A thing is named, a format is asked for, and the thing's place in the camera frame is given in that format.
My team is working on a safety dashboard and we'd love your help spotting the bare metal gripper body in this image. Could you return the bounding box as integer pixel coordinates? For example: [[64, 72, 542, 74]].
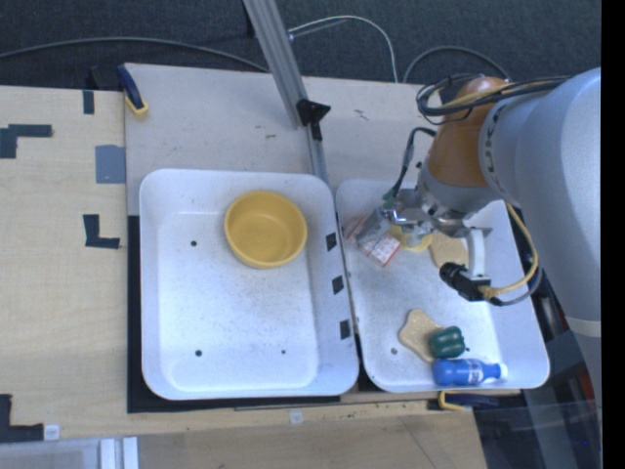
[[379, 189, 492, 239]]

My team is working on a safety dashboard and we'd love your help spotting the green toy bell pepper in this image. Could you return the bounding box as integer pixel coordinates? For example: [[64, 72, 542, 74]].
[[428, 325, 466, 360]]

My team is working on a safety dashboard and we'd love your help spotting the white plastic tray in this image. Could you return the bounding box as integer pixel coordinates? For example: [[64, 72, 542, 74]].
[[334, 178, 552, 394], [139, 167, 361, 402]]

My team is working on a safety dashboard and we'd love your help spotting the black cylinder on white bracket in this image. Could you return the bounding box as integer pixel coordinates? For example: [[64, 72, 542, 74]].
[[437, 227, 493, 303]]

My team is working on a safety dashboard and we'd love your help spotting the blue plastic bottle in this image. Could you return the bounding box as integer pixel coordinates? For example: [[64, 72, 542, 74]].
[[431, 357, 510, 388]]

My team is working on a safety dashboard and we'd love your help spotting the clear packet with red print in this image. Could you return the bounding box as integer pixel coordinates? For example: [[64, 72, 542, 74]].
[[343, 215, 402, 269]]

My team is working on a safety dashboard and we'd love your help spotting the yellow bowl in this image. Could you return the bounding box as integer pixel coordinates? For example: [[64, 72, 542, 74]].
[[223, 190, 310, 270]]

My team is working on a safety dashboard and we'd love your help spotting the yellow round toy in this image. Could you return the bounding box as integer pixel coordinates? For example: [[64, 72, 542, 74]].
[[388, 223, 435, 254]]

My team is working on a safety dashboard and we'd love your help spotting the tan toy bread slice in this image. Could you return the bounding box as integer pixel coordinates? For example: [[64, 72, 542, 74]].
[[397, 308, 443, 363], [428, 232, 471, 269]]

